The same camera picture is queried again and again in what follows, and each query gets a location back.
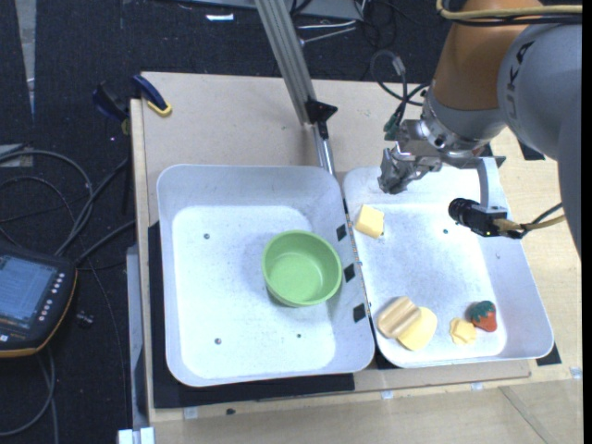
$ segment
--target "white tray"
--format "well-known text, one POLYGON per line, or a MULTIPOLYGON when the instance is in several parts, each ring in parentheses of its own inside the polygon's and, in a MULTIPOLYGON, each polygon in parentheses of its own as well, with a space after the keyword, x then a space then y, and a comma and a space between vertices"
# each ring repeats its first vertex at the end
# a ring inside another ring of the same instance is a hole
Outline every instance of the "white tray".
POLYGON ((192 387, 352 373, 375 352, 339 184, 312 166, 172 166, 157 183, 166 361, 192 387), (344 268, 338 293, 290 308, 268 294, 261 256, 281 231, 329 241, 344 268))
POLYGON ((378 167, 357 168, 343 183, 351 222, 363 204, 385 213, 380 238, 353 231, 373 322, 385 306, 404 295, 438 317, 434 338, 420 351, 409 351, 376 329, 384 356, 401 367, 423 367, 549 353, 553 333, 521 242, 480 237, 448 215, 455 198, 479 202, 476 170, 445 166, 396 195, 378 188, 379 175, 378 167), (497 306, 497 331, 478 329, 475 344, 455 345, 451 319, 465 317, 471 303, 483 300, 497 306))

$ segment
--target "toy food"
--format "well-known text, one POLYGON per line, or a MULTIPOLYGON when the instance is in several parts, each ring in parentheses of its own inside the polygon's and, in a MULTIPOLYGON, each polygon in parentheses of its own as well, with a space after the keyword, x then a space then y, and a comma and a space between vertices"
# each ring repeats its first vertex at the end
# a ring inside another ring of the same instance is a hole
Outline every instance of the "toy food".
POLYGON ((450 321, 450 335, 457 345, 473 344, 477 338, 477 330, 472 322, 455 317, 450 321))
POLYGON ((468 310, 468 316, 475 327, 480 327, 487 332, 493 332, 498 328, 496 305, 491 301, 473 304, 468 310))
POLYGON ((407 296, 401 296, 380 313, 376 325, 385 336, 396 339, 420 315, 419 308, 407 296))
POLYGON ((362 205, 355 229, 377 239, 382 235, 385 228, 385 213, 376 210, 369 205, 362 205))
POLYGON ((410 351, 423 349, 434 337, 438 318, 426 307, 419 308, 420 315, 397 337, 397 340, 410 351))

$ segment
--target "green bowl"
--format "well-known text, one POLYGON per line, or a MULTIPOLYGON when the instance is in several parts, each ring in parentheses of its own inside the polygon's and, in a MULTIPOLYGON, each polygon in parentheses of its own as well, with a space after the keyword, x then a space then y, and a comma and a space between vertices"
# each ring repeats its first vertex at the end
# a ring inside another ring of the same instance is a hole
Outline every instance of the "green bowl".
POLYGON ((269 241, 263 252, 267 289, 292 307, 319 304, 341 285, 341 261, 331 244, 306 230, 288 230, 269 241))

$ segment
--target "screen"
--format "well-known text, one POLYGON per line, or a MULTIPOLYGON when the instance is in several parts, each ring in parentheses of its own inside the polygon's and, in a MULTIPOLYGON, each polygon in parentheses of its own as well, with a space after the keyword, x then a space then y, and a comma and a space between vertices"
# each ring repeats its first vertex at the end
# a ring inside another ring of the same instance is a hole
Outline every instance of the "screen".
POLYGON ((0 317, 29 328, 56 273, 57 268, 53 266, 10 255, 0 256, 0 317))

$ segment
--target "robotic arm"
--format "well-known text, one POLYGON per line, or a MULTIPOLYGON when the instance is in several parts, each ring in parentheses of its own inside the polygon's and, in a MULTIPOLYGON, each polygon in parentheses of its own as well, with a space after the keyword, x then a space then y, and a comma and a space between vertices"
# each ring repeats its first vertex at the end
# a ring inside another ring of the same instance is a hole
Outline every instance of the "robotic arm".
POLYGON ((563 210, 581 255, 581 7, 467 0, 453 13, 445 8, 449 2, 438 0, 440 13, 455 24, 421 119, 385 128, 394 147, 383 153, 380 188, 404 191, 443 163, 483 170, 486 145, 510 127, 558 162, 563 210))

